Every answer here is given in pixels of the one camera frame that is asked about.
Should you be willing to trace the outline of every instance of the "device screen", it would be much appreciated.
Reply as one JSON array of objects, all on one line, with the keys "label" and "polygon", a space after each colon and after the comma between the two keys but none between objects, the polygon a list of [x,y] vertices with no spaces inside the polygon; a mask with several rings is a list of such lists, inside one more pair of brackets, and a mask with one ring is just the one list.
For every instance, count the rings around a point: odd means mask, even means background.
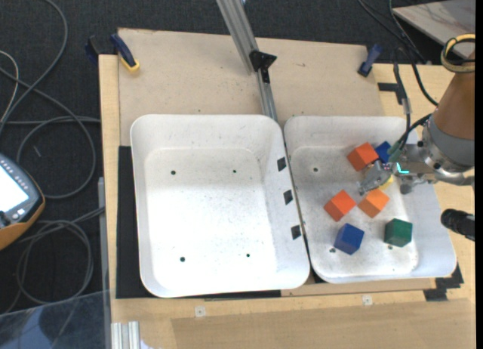
[{"label": "device screen", "polygon": [[0,167],[0,211],[10,211],[14,206],[27,200],[29,196],[14,181],[14,179]]}]

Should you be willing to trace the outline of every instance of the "orange device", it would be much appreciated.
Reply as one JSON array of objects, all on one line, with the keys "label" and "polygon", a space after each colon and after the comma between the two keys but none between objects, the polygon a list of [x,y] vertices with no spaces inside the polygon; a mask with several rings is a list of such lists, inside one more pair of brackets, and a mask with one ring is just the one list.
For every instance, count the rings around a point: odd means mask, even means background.
[{"label": "orange device", "polygon": [[0,153],[0,250],[27,231],[44,207],[45,198],[35,181]]}]

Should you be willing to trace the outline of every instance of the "black clamp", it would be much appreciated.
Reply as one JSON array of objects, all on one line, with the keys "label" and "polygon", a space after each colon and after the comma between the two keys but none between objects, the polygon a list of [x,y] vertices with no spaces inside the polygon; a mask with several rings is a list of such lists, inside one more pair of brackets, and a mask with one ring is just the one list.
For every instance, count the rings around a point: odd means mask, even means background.
[{"label": "black clamp", "polygon": [[[140,65],[129,50],[129,47],[124,43],[117,33],[113,33],[109,40],[113,46],[114,54],[119,54],[121,63],[126,67],[130,73],[138,71]],[[85,53],[88,59],[96,66],[98,64],[98,57],[103,51],[100,49],[99,42],[96,36],[91,36],[85,44]]]},{"label": "black clamp", "polygon": [[270,83],[269,67],[273,64],[276,58],[277,57],[274,55],[260,51],[252,51],[250,53],[251,65],[255,71],[260,70],[263,83]]}]

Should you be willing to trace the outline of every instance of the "blue cube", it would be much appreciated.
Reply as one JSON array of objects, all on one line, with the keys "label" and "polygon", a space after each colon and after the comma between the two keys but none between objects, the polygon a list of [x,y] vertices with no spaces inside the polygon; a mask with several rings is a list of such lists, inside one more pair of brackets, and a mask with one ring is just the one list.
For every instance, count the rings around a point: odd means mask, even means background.
[{"label": "blue cube", "polygon": [[376,149],[374,149],[376,150],[376,153],[379,156],[379,159],[384,164],[387,164],[389,162],[389,157],[391,156],[390,154],[387,153],[389,149],[391,149],[391,145],[387,141],[382,142],[381,145],[379,145]]},{"label": "blue cube", "polygon": [[363,236],[363,230],[346,223],[339,229],[334,247],[340,251],[344,251],[345,253],[352,255],[361,246]]}]

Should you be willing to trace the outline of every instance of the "green light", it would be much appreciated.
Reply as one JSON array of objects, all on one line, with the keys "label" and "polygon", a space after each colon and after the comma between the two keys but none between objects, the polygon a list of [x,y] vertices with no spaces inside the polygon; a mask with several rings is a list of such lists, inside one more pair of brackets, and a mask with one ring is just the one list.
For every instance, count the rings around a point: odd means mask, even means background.
[{"label": "green light", "polygon": [[409,173],[409,171],[401,170],[401,165],[399,165],[399,162],[396,163],[396,166],[398,167],[398,172],[401,173],[402,175],[406,175],[407,173]]}]

